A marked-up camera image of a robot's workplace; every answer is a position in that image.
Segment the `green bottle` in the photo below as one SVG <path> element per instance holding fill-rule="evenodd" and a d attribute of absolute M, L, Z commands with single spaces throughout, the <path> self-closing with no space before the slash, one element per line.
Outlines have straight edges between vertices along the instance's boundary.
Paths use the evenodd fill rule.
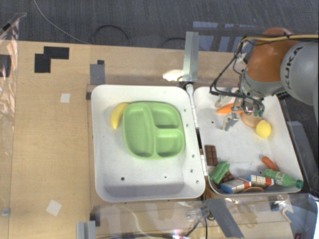
<path fill-rule="evenodd" d="M 274 179 L 277 185 L 282 186 L 296 186 L 297 188 L 301 189 L 304 185 L 302 180 L 294 180 L 290 175 L 284 174 L 281 172 L 276 172 L 271 169 L 266 169 L 264 172 L 264 177 Z"/>

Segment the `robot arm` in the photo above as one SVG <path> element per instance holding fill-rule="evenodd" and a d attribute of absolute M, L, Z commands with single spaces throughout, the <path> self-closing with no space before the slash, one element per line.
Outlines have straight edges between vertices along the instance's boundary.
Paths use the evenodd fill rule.
<path fill-rule="evenodd" d="M 263 34 L 265 38 L 251 37 L 259 41 L 240 76 L 238 92 L 230 94 L 236 97 L 235 104 L 240 100 L 240 106 L 233 106 L 231 119 L 224 129 L 228 130 L 238 120 L 236 110 L 262 116 L 263 98 L 284 91 L 314 106 L 318 123 L 318 36 L 299 37 L 279 27 L 270 28 Z M 213 87 L 217 90 L 216 81 L 211 87 L 211 93 L 216 94 L 212 90 Z"/>

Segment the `small box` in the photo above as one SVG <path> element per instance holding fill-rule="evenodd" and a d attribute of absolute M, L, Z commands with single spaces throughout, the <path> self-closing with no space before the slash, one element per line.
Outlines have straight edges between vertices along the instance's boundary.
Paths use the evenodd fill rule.
<path fill-rule="evenodd" d="M 252 187 L 267 188 L 274 185 L 274 179 L 262 176 L 249 175 L 247 180 L 251 182 Z"/>
<path fill-rule="evenodd" d="M 238 193 L 244 189 L 250 188 L 251 182 L 242 178 L 236 178 L 235 180 L 224 182 L 220 184 L 220 188 L 230 194 Z"/>

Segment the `green divided plate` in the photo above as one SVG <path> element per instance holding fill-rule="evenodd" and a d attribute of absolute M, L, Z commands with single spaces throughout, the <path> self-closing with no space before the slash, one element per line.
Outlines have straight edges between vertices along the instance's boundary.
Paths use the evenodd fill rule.
<path fill-rule="evenodd" d="M 185 136 L 179 112 L 172 105 L 136 102 L 123 114 L 125 146 L 143 159 L 173 157 L 183 152 Z"/>

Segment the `wooden table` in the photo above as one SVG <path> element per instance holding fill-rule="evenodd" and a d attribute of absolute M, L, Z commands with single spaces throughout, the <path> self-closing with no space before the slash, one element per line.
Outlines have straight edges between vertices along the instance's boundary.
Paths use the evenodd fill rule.
<path fill-rule="evenodd" d="M 35 73 L 34 55 L 43 53 L 44 46 L 69 47 L 69 59 L 52 59 L 51 73 Z M 96 199 L 96 192 L 90 190 L 86 100 L 90 64 L 96 64 L 97 60 L 105 61 L 108 84 L 167 85 L 162 74 L 182 69 L 183 56 L 182 50 L 20 41 L 11 214 L 8 219 L 1 217 L 0 238 L 74 239 L 76 223 L 89 220 L 91 204 Z M 230 53 L 199 52 L 198 82 L 205 86 L 211 83 L 231 57 Z M 229 70 L 221 85 L 236 86 L 237 82 L 237 74 Z M 62 94 L 70 94 L 69 103 L 60 102 Z M 51 200 L 62 205 L 57 216 L 46 211 Z M 124 224 L 135 224 L 138 217 L 144 219 L 144 223 L 140 224 L 143 230 L 158 230 L 159 227 L 150 220 L 153 217 L 149 216 L 150 213 L 160 221 L 168 221 L 165 224 L 170 223 L 171 226 L 181 226 L 186 230 L 191 226 L 185 218 L 187 208 L 176 202 L 126 206 L 105 203 L 105 207 L 110 210 L 110 217 L 117 217 L 119 228 L 124 232 L 127 232 Z M 253 238 L 257 232 L 261 237 L 265 233 L 271 238 L 291 236 L 282 217 L 277 215 L 274 224 L 271 224 L 270 218 L 257 222 L 256 215 L 267 215 L 263 211 L 255 215 L 255 211 L 238 220 L 242 231 L 246 231 L 246 237 Z M 176 215 L 182 218 L 174 219 L 174 223 L 171 219 Z M 247 222 L 254 224 L 254 228 L 246 226 Z M 267 229 L 270 224 L 275 232 Z M 216 238 L 223 238 L 216 222 L 209 222 L 209 226 L 210 233 L 214 233 Z M 199 228 L 194 235 L 196 233 L 203 236 L 204 228 Z"/>

